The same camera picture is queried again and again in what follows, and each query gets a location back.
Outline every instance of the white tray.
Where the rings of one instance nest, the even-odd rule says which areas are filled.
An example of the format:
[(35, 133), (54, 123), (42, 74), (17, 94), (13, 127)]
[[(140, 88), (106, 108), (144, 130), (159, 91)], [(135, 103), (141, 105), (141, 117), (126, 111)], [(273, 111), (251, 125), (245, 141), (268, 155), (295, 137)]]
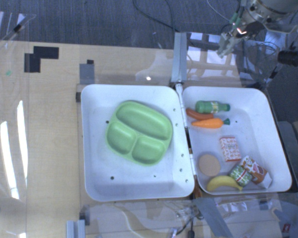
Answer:
[[(106, 121), (133, 100), (167, 116), (173, 137), (162, 160), (144, 167), (111, 152)], [(163, 86), (89, 85), (81, 93), (85, 188), (97, 201), (172, 198), (189, 195), (194, 178), (177, 93)]]
[[(219, 112), (216, 117), (229, 118), (231, 124), (220, 129), (205, 129), (192, 126), (194, 120), (187, 117), (195, 163), (201, 155), (210, 153), (221, 164), (220, 175), (227, 175), (238, 162), (225, 162), (220, 148), (220, 138), (235, 136), (242, 157), (249, 155), (264, 167), (273, 179), (268, 189), (250, 182), (239, 192), (235, 188), (219, 187), (207, 191), (213, 195), (249, 194), (286, 191), (292, 185), (292, 177), (278, 136), (276, 125), (266, 96), (251, 88), (188, 87), (183, 91), (186, 108), (195, 108), (199, 100), (219, 101), (230, 104), (230, 111)], [(196, 165), (198, 181), (203, 190), (210, 177), (201, 173)]]

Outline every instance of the green plate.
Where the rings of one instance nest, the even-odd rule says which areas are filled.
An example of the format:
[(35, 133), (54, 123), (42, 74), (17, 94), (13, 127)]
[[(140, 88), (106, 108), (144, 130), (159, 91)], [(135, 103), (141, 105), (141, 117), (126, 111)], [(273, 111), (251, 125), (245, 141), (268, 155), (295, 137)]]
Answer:
[(151, 166), (164, 156), (172, 133), (172, 124), (166, 116), (140, 103), (126, 101), (110, 119), (106, 144), (119, 156)]

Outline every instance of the dark floor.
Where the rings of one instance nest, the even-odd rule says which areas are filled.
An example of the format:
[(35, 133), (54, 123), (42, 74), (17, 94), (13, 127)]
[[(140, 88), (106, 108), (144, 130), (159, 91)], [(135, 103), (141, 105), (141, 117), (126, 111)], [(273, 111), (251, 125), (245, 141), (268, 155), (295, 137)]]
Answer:
[[(171, 25), (170, 11), (164, 0), (137, 2), (149, 15)], [(227, 24), (206, 0), (168, 2), (178, 31), (218, 35)], [(210, 0), (210, 3), (228, 18), (236, 7), (235, 0)], [(29, 35), (23, 37), (29, 41), (173, 48), (172, 29), (145, 17), (135, 9), (133, 0), (0, 0), (1, 11), (4, 12), (2, 24), (9, 27), (16, 24), (15, 17), (19, 13), (36, 15), (30, 23)], [(5, 34), (2, 28), (0, 38)], [(278, 120), (298, 120), (298, 68), (284, 66), (269, 85), (268, 92)]]

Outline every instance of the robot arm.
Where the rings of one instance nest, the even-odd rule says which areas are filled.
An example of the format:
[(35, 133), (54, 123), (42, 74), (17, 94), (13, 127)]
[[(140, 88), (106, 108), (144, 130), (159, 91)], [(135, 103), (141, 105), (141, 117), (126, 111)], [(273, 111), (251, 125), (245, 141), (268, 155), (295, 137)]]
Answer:
[(237, 43), (255, 37), (264, 28), (282, 33), (298, 30), (298, 25), (278, 23), (296, 9), (298, 0), (241, 0), (230, 20), (232, 29), (221, 34), (218, 55), (222, 58), (230, 54)]

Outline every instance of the white cable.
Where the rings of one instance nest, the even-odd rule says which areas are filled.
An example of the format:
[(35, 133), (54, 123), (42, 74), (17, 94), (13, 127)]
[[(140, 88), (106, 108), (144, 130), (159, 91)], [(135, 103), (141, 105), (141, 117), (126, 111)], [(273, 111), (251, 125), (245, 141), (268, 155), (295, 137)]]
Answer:
[(218, 15), (221, 16), (222, 18), (226, 19), (227, 21), (229, 21), (228, 18), (224, 17), (222, 14), (220, 14), (217, 10), (215, 10), (215, 9), (213, 8), (213, 6), (210, 4), (209, 0), (207, 0), (207, 3), (208, 3), (208, 5), (209, 5), (209, 7), (211, 7), (211, 9), (212, 9), (216, 14), (218, 14)]

